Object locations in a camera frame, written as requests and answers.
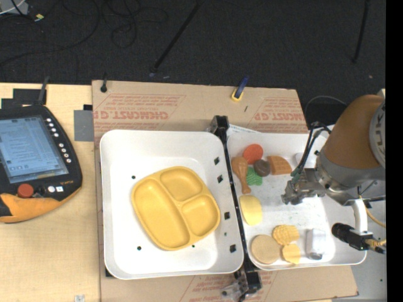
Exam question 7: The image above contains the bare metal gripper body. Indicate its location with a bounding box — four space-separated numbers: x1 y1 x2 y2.
292 167 358 206

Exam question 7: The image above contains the white plastic tray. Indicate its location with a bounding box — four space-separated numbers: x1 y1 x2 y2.
226 127 368 272
99 129 245 280

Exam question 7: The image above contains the orange toy waffle wedge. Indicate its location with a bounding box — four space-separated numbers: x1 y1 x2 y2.
266 155 293 176

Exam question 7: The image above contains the dark brown round toy food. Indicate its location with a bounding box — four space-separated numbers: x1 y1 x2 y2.
253 159 271 178

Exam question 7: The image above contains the yellow ridged toy corn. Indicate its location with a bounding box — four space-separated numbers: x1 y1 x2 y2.
271 224 300 246

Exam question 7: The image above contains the green toy lettuce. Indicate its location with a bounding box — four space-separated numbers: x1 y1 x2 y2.
245 167 264 187

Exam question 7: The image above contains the orange round toy tomato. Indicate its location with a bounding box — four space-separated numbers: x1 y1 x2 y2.
242 143 264 165

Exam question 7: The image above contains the thin black rod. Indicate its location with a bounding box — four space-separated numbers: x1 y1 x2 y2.
219 130 253 279

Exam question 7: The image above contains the tan round biscuit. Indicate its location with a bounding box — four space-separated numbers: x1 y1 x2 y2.
250 233 282 266

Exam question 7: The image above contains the brown toy chicken drumstick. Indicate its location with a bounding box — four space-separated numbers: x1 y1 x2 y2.
231 155 252 195

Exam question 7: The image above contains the yellow toy crisp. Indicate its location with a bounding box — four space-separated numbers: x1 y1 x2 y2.
281 243 302 266

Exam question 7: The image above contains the white paper label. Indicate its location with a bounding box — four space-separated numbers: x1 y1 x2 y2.
228 123 262 135

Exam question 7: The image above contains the yellow divided plate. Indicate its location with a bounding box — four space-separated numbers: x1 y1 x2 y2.
130 165 221 252

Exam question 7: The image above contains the brown cardboard board, red print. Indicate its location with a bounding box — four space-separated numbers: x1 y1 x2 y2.
91 79 360 302

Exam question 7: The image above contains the black cylinder on white bracket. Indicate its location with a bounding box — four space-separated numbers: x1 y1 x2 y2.
331 198 375 252

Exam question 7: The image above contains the black block with thin wires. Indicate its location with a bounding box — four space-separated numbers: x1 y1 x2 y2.
233 266 264 299
208 115 230 135

